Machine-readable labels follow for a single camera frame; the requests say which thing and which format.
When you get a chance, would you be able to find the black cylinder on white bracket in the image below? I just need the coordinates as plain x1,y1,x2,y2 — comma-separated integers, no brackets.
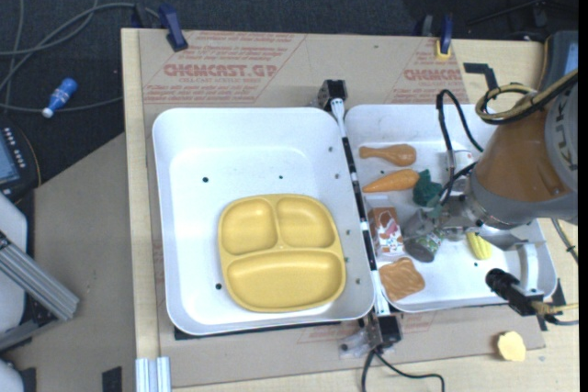
485,241,547,317

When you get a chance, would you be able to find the orange carrot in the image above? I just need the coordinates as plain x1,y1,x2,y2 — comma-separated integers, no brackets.
361,168,422,195

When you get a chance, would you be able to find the small white can, red print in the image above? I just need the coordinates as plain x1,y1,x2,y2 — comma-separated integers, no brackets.
447,149,475,174

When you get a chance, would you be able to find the orange and white carton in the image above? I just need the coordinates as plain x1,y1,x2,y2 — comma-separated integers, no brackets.
367,206,407,259

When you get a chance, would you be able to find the yellow corn cob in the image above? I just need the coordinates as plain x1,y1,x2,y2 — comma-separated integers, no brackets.
465,230,493,262

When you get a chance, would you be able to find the brown toast slice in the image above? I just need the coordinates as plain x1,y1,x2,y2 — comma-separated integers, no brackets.
378,256,426,303

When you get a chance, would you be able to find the yellow toy crisp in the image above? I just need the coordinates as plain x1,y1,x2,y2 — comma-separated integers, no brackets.
497,330,527,363

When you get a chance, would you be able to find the yellow divided plate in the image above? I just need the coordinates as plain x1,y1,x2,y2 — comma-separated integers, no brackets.
216,193,347,314

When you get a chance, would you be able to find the brown cardboard board, red print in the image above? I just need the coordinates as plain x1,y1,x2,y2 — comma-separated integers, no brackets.
137,28,548,375

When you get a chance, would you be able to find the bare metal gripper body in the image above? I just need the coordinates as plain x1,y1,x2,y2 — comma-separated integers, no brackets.
434,193,530,252

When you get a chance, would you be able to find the blue bottle with white cap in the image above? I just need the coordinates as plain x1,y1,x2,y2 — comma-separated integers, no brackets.
41,77,79,119

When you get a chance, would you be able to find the brown toy chicken drumstick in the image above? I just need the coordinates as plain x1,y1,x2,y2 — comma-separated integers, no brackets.
357,143,418,168

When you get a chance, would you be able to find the thin black and white rod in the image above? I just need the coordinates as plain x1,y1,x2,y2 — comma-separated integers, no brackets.
331,97,392,317

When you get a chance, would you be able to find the green broccoli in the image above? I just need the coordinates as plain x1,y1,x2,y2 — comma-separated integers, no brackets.
412,169,445,208

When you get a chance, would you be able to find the small can with green print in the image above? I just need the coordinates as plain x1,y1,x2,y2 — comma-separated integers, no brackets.
405,230,447,264

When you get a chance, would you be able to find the white plastic tray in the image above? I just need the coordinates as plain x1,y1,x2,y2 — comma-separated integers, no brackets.
151,106,377,337
343,103,560,315

